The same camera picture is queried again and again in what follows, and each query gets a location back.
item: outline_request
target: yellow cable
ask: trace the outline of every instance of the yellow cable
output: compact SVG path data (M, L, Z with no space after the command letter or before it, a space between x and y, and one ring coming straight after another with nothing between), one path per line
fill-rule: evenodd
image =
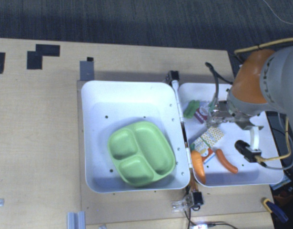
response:
M255 156L255 159L257 160L257 162L261 163L261 162L272 161L277 159L284 159L284 158L288 158L291 155L291 149L290 149L289 137L288 137L288 117L286 117L285 119L285 139L286 139L286 146L288 150L287 154L282 156L272 157L272 158L263 158L262 156Z
M256 46L252 46L252 47L249 47L249 48L237 49L237 50L234 51L234 54L237 55L237 54L242 53L242 52L251 52L253 50L258 50L258 49L262 49L262 48L265 48L265 47L269 47L269 46L272 46L272 45L277 45L277 44L281 44L281 43L285 43L285 42L293 42L293 37L285 38L285 39L279 39L279 40L272 41L272 42L266 42L266 43L256 45Z

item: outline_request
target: green plate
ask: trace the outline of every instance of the green plate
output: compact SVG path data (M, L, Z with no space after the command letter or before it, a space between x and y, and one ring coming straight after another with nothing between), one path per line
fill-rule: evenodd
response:
M136 122L114 132L108 151L121 178L141 187L158 181L175 168L175 155L160 129L148 121Z

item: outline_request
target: carrot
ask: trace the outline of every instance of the carrot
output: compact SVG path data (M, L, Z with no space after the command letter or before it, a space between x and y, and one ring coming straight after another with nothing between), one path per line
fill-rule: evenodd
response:
M231 171L232 173L236 174L238 172L238 168L235 167L234 165L232 165L224 156L223 152L221 149L217 149L216 150L216 155L218 160L220 161L220 163L229 171Z
M191 158L195 173L200 178L200 181L205 184L205 172L203 168L202 156L196 150L191 151Z

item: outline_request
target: light wood surface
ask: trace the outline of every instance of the light wood surface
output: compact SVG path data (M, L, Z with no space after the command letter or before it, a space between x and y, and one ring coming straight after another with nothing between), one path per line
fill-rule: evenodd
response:
M37 43L60 45L61 55L43 57L42 70L27 70L27 51L34 51ZM122 204L130 201L135 219L143 223L112 223L108 229L185 228L184 215L169 211L170 201L181 198L182 191L103 196L82 191L81 197L79 63L94 57L95 78L101 80L162 81L169 70L179 70L181 83L213 82L204 62L211 62L231 79L226 52L12 39L0 39L0 52L6 53L0 74L0 198L5 199L0 229L66 228L67 212L87 209L81 202L86 204L83 200L91 196L101 209L89 208L87 222L127 221L130 211L122 209ZM193 213L202 216L196 219L225 220L239 228L273 228L260 202L263 197L272 199L269 186L200 189L205 205ZM101 221L92 221L92 216ZM251 227L244 221L251 221Z

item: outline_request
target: orange object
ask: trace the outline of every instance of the orange object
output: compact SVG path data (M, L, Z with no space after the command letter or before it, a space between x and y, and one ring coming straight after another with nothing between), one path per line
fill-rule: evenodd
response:
M203 168L202 156L196 150L191 151L191 158L195 173L199 177L201 183L205 184L205 172Z
M234 165L232 165L224 156L223 152L221 149L217 149L216 150L216 155L218 160L220 161L220 163L229 171L231 171L232 173L236 174L238 172L238 168L235 167Z
M264 63L273 50L263 49L251 53L243 63L232 85L232 94L238 100L252 104L267 103L260 88L260 75Z

